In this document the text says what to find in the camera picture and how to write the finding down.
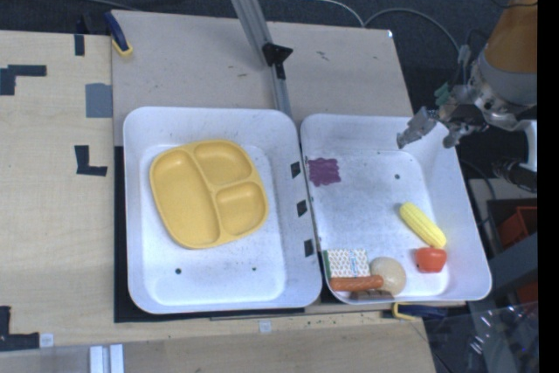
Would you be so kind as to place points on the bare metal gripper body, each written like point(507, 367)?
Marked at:
point(469, 111)

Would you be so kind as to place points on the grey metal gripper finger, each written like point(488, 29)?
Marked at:
point(418, 126)
point(453, 137)

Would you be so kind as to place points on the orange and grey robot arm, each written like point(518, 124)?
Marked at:
point(515, 39)

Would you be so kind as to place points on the white plastic tray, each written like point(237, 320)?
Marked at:
point(218, 275)
point(371, 205)

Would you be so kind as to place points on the yellow corn cob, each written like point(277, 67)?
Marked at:
point(422, 225)

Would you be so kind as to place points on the purple grapes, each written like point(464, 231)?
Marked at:
point(324, 172)

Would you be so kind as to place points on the orange tomato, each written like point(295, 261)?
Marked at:
point(430, 260)

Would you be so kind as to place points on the beige bread roll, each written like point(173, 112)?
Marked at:
point(391, 273)

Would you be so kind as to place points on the patterned cracker packet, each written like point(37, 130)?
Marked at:
point(348, 263)

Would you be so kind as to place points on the orange sausage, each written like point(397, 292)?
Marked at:
point(356, 283)

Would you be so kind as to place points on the brown chocolate bar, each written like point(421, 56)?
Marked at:
point(371, 295)

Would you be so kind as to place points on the yellow divided plate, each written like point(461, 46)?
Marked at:
point(205, 192)

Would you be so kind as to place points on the pale wood board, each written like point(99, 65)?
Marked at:
point(196, 61)

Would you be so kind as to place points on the black cylinder on white bracket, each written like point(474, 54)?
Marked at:
point(517, 174)

